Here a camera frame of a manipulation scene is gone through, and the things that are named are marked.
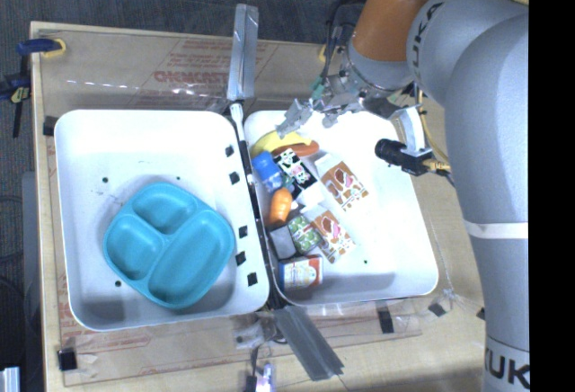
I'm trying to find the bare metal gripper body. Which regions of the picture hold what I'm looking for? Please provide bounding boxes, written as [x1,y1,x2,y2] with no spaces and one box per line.
[311,73,408,118]

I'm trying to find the orange-brown sausage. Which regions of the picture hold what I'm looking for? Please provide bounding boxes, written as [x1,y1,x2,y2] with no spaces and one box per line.
[270,138,322,158]

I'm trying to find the yellow banana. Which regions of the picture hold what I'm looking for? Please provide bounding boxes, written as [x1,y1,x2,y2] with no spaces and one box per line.
[248,129,314,158]

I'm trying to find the black and white cow carton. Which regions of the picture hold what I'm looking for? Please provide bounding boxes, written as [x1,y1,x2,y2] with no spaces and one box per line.
[272,147,327,209]

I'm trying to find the blue bottle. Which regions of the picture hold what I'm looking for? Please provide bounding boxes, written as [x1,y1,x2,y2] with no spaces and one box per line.
[251,150,285,194]

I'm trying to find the brown and white carton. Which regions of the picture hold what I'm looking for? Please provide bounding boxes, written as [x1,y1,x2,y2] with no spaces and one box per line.
[314,153,370,213]
[302,205,358,265]

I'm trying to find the orange carrot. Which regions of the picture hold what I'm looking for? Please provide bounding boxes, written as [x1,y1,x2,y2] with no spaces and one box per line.
[268,187,295,227]

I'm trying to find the green and white carton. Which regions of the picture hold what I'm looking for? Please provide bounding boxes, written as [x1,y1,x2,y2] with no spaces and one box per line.
[287,214,323,256]

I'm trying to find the white plastic tray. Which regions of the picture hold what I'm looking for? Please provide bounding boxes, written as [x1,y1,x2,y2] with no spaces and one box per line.
[53,108,271,333]
[243,109,440,307]

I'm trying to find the grey cube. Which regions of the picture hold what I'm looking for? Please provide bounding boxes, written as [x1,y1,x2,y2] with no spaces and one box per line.
[269,225,298,261]

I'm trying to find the orange and white carton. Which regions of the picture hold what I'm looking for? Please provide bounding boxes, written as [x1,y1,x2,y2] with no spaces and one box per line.
[278,254,325,291]

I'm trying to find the brown cardboard board, red print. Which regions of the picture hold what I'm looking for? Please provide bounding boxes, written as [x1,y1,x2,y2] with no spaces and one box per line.
[38,27,455,388]

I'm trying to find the blue divided plate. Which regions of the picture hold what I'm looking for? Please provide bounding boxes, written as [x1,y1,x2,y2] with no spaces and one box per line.
[102,181,237,310]

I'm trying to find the black cylinder on white bracket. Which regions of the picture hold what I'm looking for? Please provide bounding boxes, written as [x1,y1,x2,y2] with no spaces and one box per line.
[374,105,436,177]

